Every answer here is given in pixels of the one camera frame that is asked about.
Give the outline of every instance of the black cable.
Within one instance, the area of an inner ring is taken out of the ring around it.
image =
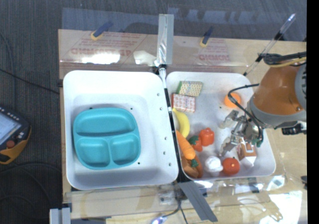
[[[41,85],[39,85],[39,84],[32,83],[32,82],[30,82],[30,81],[28,81],[28,80],[25,80],[25,79],[23,79],[23,78],[21,78],[21,77],[15,75],[15,69],[14,69],[14,62],[13,62],[13,58],[12,58],[12,50],[11,50],[11,47],[10,47],[10,45],[9,45],[9,43],[8,43],[8,40],[7,40],[7,39],[5,38],[5,36],[1,33],[1,31],[0,31],[0,37],[4,40],[4,43],[5,43],[5,46],[6,46],[6,48],[7,48],[8,55],[9,55],[9,59],[10,59],[10,66],[11,66],[11,73],[0,68],[0,71],[1,71],[1,72],[6,73],[6,74],[8,74],[8,75],[14,77],[15,79],[21,80],[21,81],[23,81],[23,82],[25,82],[25,83],[29,83],[29,84],[31,84],[31,85],[33,85],[33,86],[39,87],[39,88],[41,88],[41,89],[48,90],[48,91],[53,92],[53,93],[55,93],[55,94],[60,94],[58,91],[55,91],[55,90],[52,90],[52,89],[50,89],[50,88],[41,86]],[[15,87],[15,83],[14,83],[14,85],[13,85],[14,95],[16,95],[15,89],[16,89],[16,87]]]
[[[11,50],[11,47],[8,43],[8,40],[6,39],[6,37],[1,33],[0,31],[0,36],[1,38],[3,39],[4,43],[5,43],[5,46],[7,48],[7,53],[9,55],[9,60],[10,60],[10,66],[11,66],[11,72],[12,74],[15,74],[15,66],[14,66],[14,61],[13,61],[13,55],[12,55],[12,50]],[[13,106],[15,107],[16,106],[16,83],[15,83],[15,80],[13,81],[13,87],[12,87],[12,92],[14,94],[14,100],[13,100]]]
[[[32,82],[29,82],[29,81],[27,81],[27,80],[25,80],[25,79],[23,79],[23,78],[21,78],[21,77],[18,77],[18,76],[16,76],[16,75],[14,75],[14,74],[12,74],[12,73],[6,71],[6,70],[3,70],[3,69],[1,69],[1,68],[0,68],[0,71],[3,72],[3,73],[5,73],[5,74],[8,74],[8,75],[10,75],[10,76],[12,76],[12,77],[14,77],[14,78],[20,80],[20,81],[23,81],[23,82],[25,82],[25,83],[29,83],[29,84],[31,84],[31,85],[33,85],[33,86],[39,87],[39,88],[41,88],[41,89],[44,89],[44,90],[47,90],[47,91],[50,91],[50,92],[53,92],[53,93],[58,94],[58,95],[60,94],[58,91],[55,91],[55,90],[53,90],[53,89],[50,89],[50,88],[41,86],[41,85],[39,85],[39,84],[35,84],[35,83],[32,83]]]
[[[13,170],[15,170],[15,169],[22,168],[22,170],[23,170],[24,172],[26,172],[26,173],[35,181],[35,183],[41,188],[41,190],[43,191],[43,193],[45,194],[45,196],[46,196],[46,198],[47,198],[47,200],[48,200],[48,202],[49,202],[49,205],[50,205],[49,208],[52,208],[52,202],[51,202],[51,200],[50,200],[50,197],[49,197],[48,192],[46,191],[46,189],[43,187],[43,185],[39,182],[38,179],[36,179],[32,174],[30,174],[30,173],[29,173],[27,170],[25,170],[23,167],[28,167],[28,166],[44,166],[44,167],[47,167],[47,168],[51,168],[51,169],[53,169],[53,170],[55,170],[55,171],[57,171],[57,172],[59,172],[59,173],[61,173],[61,171],[60,171],[58,168],[56,168],[56,167],[54,167],[54,166],[52,166],[52,165],[46,164],[46,163],[30,162],[30,163],[23,163],[23,164],[16,164],[16,163],[14,163],[14,164],[15,164],[16,166],[10,167],[10,168],[7,168],[7,169],[5,169],[5,170],[0,171],[0,176],[3,175],[3,174],[6,174],[6,173],[8,173],[8,172],[11,172],[11,171],[13,171]],[[4,197],[0,198],[0,201],[1,201],[1,200],[4,200],[4,199],[12,198],[12,197],[14,197],[14,195],[5,195]],[[16,197],[19,197],[19,198],[24,199],[25,201],[27,201],[28,203],[30,203],[32,207],[34,207],[34,205],[32,204],[32,202],[30,202],[30,201],[29,201],[28,199],[26,199],[25,197],[22,197],[22,196],[16,196]],[[14,204],[13,204],[13,206],[14,206],[14,208],[15,208],[15,210],[16,210],[17,212],[19,212],[21,215],[23,215],[23,216],[26,217],[26,218],[34,219],[34,220],[46,220],[46,219],[48,219],[48,217],[37,218],[37,217],[34,217],[34,216],[26,215],[25,213],[23,213],[22,211],[20,211],[19,208],[15,207]]]
[[[181,211],[181,214],[183,214],[183,217],[184,217],[185,223],[186,223],[186,224],[188,224],[187,219],[186,219],[186,216],[185,216],[185,213],[184,213],[184,211],[183,211],[183,208],[182,208],[182,207],[180,208],[180,211]]]
[[[289,55],[280,55],[280,54],[269,54],[267,53],[264,56],[264,62],[267,65],[276,65],[279,64],[279,62],[281,61],[285,61],[285,60],[290,60],[290,59],[300,59],[300,58],[304,58],[307,56],[307,52],[298,52],[298,53],[294,53],[294,54],[289,54]]]
[[[26,198],[26,197],[19,196],[19,195],[7,195],[7,196],[3,196],[2,198],[0,198],[0,202],[1,202],[1,201],[4,201],[4,200],[6,200],[6,199],[11,199],[11,198],[23,199],[23,200],[25,200],[26,202],[28,202],[28,203],[32,206],[32,208],[33,208],[34,211],[35,211],[35,209],[36,209],[34,203],[32,203],[31,200],[29,200],[29,199]]]
[[[173,215],[173,214],[176,214],[176,213],[181,209],[180,206],[181,206],[181,201],[179,200],[179,201],[178,201],[178,206],[177,206],[176,210],[174,210],[174,211],[171,212],[170,214],[167,214],[167,215],[162,216],[162,218],[166,218],[166,217],[168,217],[168,216],[171,216],[171,215]]]
[[[262,129],[259,125],[259,123],[256,121],[256,119],[245,109],[243,108],[235,98],[233,98],[231,96],[231,93],[234,92],[234,91],[237,91],[237,90],[241,90],[241,89],[246,89],[246,88],[250,88],[250,87],[256,87],[256,86],[259,86],[259,83],[257,84],[251,84],[251,85],[245,85],[245,86],[242,86],[242,87],[238,87],[238,88],[235,88],[235,89],[232,89],[228,92],[227,96],[229,98],[229,100],[234,103],[237,107],[239,107],[242,111],[244,111],[244,113],[253,121],[253,123],[257,126],[258,128],[258,138],[260,139],[260,143],[263,142],[264,140],[264,135],[263,135],[263,132],[262,132]]]

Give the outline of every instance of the screen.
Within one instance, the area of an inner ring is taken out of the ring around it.
[[[20,123],[0,113],[0,144],[16,132],[19,127],[21,127]]]

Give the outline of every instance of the small box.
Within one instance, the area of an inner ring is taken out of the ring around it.
[[[195,98],[172,94],[172,107],[180,112],[195,112]]]
[[[253,167],[257,157],[255,146],[242,141],[236,149],[240,163],[248,168]]]
[[[189,97],[198,97],[202,87],[203,87],[202,82],[180,81],[176,93],[180,95],[189,96]]]

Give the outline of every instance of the toy food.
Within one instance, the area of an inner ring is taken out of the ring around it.
[[[199,132],[198,137],[202,146],[209,146],[214,143],[215,133],[207,127]]]
[[[237,174],[240,170],[239,161],[235,158],[225,158],[223,161],[223,172],[226,175]]]
[[[177,88],[177,94],[190,96],[190,97],[198,97],[202,87],[203,87],[202,82],[180,81]]]
[[[179,123],[179,132],[186,138],[189,134],[190,124],[185,113],[177,111],[175,108],[172,111],[176,114]]]
[[[174,121],[175,130],[180,131],[180,129],[179,129],[179,122],[178,122],[176,113],[172,112],[172,115],[173,115],[173,121]]]
[[[196,156],[196,152],[187,139],[178,131],[176,130],[177,141],[180,146],[180,150],[182,151],[183,155],[186,159],[194,160]]]
[[[201,141],[197,135],[192,136],[188,142],[194,148],[194,150],[199,152],[203,151],[203,146],[201,145]]]
[[[241,165],[244,165],[247,168],[253,167],[254,162],[257,158],[256,149],[255,146],[244,142],[244,140],[241,141],[236,146],[238,160],[240,161]]]
[[[172,94],[171,105],[173,106],[173,108],[180,112],[195,112],[194,97]]]
[[[234,99],[236,99],[236,101],[240,104],[241,103],[241,98],[237,93],[231,93],[230,94]],[[228,96],[226,95],[224,98],[224,103],[226,106],[230,107],[230,108],[236,108],[237,106],[231,102],[231,100],[228,98]]]
[[[214,177],[218,176],[219,172],[223,170],[220,159],[216,156],[209,156],[205,160],[205,170]]]
[[[184,172],[192,178],[198,179],[203,176],[203,166],[200,163],[197,156],[195,156],[195,160],[198,163],[196,167],[192,167],[191,161],[186,159],[184,156],[181,157],[181,165]]]

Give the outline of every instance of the metal bracket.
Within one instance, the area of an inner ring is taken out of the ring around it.
[[[178,183],[179,187],[183,190],[189,201],[193,205],[195,211],[202,221],[209,220],[217,222],[217,217],[211,210],[209,204],[204,198],[203,194],[199,191],[194,181]]]
[[[50,209],[50,224],[71,224],[70,208]]]
[[[159,15],[158,48],[155,65],[171,64],[173,56],[174,15]]]
[[[57,86],[58,86],[59,88],[63,88],[63,79],[58,79],[58,81],[57,81]]]

